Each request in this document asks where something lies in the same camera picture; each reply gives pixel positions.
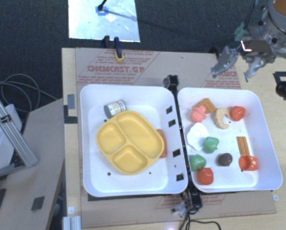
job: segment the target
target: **yellow plate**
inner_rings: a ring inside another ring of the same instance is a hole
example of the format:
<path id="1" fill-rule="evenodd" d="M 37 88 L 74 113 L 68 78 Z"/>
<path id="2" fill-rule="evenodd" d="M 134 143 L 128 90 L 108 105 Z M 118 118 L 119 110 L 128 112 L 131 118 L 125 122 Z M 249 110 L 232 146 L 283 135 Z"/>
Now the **yellow plate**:
<path id="1" fill-rule="evenodd" d="M 124 111 L 104 123 L 97 131 L 96 143 L 110 163 L 127 175 L 145 170 L 164 149 L 155 128 L 134 111 Z"/>

